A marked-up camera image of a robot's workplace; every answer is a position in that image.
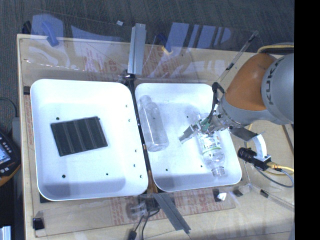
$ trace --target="bottle cap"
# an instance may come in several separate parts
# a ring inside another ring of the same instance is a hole
[[[217,166],[213,168],[212,170],[213,176],[221,177],[225,174],[225,168],[223,166]]]
[[[142,104],[148,104],[148,103],[151,103],[152,100],[151,100],[150,96],[148,96],[148,95],[143,95],[143,96],[140,98],[140,102],[141,102]]]

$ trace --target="metal bracket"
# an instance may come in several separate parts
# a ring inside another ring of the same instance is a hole
[[[245,128],[232,128],[229,131],[244,140],[245,142],[253,141],[256,147],[256,159],[264,162],[271,156],[267,154],[267,146],[264,137]]]
[[[170,199],[167,193],[157,193],[152,195],[154,199],[158,202],[159,206],[164,211],[165,215],[173,225],[176,231],[184,230],[186,234],[190,233],[191,228],[182,217],[180,212],[178,211],[175,204]]]
[[[145,24],[136,23],[135,26],[132,27],[127,71],[129,74],[142,75],[146,35],[147,31]]]

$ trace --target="gray carpet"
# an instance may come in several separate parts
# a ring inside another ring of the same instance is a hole
[[[120,20],[126,26],[142,23],[155,32],[172,22],[258,30],[263,45],[294,42],[295,0],[0,0],[0,97],[17,107],[16,36],[39,11],[113,24]],[[85,24],[78,27],[92,31]],[[10,131],[13,117],[13,107],[0,100],[0,131]],[[0,203],[11,196],[9,186],[0,189]],[[2,211],[0,226],[11,224]]]

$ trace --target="screen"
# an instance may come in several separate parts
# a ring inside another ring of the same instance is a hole
[[[0,165],[9,161],[11,158],[10,156],[7,154],[7,151],[2,147],[2,145],[0,144]]]

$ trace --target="water bottle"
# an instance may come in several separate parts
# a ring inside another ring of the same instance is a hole
[[[211,169],[213,176],[221,177],[225,174],[225,154],[217,133],[198,133],[197,139],[203,155],[205,165]]]
[[[160,110],[148,95],[140,98],[139,117],[146,149],[162,151],[169,145],[169,139],[161,119]]]

